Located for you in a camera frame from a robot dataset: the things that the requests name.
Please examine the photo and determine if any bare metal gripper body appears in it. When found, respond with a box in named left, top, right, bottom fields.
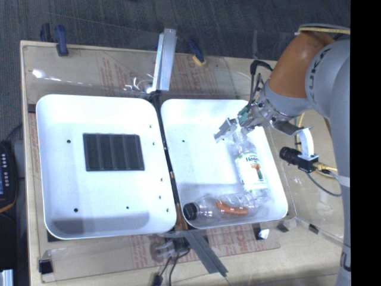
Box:
left=237, top=100, right=279, bottom=130

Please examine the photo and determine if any white plastic tray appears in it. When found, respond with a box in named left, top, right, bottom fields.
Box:
left=35, top=93, right=178, bottom=240
left=160, top=98, right=289, bottom=230

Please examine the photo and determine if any clear bottle with white label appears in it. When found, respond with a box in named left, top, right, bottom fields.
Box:
left=230, top=128, right=271, bottom=204

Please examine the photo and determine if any clear bottle with black cap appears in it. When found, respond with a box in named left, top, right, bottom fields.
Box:
left=182, top=192, right=260, bottom=222

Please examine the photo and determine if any black ribbed rectangular pad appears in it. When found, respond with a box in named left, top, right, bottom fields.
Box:
left=82, top=132, right=146, bottom=172

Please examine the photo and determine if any brown cardboard board, red print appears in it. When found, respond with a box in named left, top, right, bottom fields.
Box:
left=23, top=45, right=298, bottom=283

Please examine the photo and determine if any black cylinder on white bracket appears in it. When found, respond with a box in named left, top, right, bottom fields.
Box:
left=279, top=127, right=320, bottom=174

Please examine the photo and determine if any black block with thin wires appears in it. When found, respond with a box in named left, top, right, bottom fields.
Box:
left=171, top=237, right=192, bottom=252

